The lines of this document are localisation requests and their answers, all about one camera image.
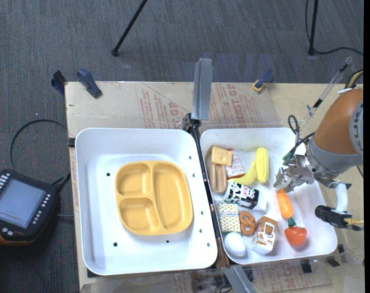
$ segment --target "yellow divided plate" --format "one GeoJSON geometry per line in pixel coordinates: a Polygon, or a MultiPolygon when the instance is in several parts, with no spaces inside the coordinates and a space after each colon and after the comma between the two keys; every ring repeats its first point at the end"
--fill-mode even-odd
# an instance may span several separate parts
{"type": "Polygon", "coordinates": [[[177,233],[192,222],[186,176],[171,162],[125,164],[116,174],[115,189],[118,215],[132,233],[147,236],[177,233]]]}

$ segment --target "white egg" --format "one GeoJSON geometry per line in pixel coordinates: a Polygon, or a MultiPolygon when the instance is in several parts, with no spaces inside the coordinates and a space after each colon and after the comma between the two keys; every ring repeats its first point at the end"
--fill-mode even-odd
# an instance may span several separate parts
{"type": "Polygon", "coordinates": [[[244,238],[238,232],[228,233],[223,240],[226,251],[237,257],[242,257],[246,253],[246,245],[244,238]]]}

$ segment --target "food package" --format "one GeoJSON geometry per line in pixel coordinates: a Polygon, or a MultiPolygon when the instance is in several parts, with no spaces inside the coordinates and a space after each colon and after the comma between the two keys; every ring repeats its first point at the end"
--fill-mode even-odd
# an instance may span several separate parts
{"type": "Polygon", "coordinates": [[[249,209],[266,209],[266,200],[259,190],[244,186],[234,181],[227,183],[224,202],[236,203],[249,209]]]}
{"type": "Polygon", "coordinates": [[[232,150],[231,153],[233,157],[231,161],[231,166],[225,166],[227,172],[227,179],[241,177],[245,174],[245,170],[235,150],[232,150]]]}
{"type": "Polygon", "coordinates": [[[251,249],[260,254],[268,254],[273,250],[277,232],[277,221],[262,216],[256,222],[256,232],[252,240],[251,249]]]}
{"type": "Polygon", "coordinates": [[[239,209],[236,204],[218,203],[217,216],[219,218],[220,230],[222,233],[241,232],[239,209]]]}

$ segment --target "metal bracket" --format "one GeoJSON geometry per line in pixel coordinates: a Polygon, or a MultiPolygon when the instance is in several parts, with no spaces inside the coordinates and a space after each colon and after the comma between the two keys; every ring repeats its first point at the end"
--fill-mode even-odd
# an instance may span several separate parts
{"type": "Polygon", "coordinates": [[[241,266],[233,266],[223,269],[235,293],[257,293],[249,278],[241,266]]]}
{"type": "Polygon", "coordinates": [[[207,120],[209,101],[211,99],[212,60],[200,59],[195,67],[195,84],[193,89],[193,111],[191,119],[207,120]]]}

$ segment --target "orange carrot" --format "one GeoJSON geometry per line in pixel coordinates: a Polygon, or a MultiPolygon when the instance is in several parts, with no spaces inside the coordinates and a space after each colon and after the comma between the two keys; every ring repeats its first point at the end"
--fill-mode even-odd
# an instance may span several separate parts
{"type": "Polygon", "coordinates": [[[290,218],[294,214],[294,208],[292,207],[291,201],[284,189],[280,189],[276,192],[278,208],[280,214],[284,218],[290,218]]]}

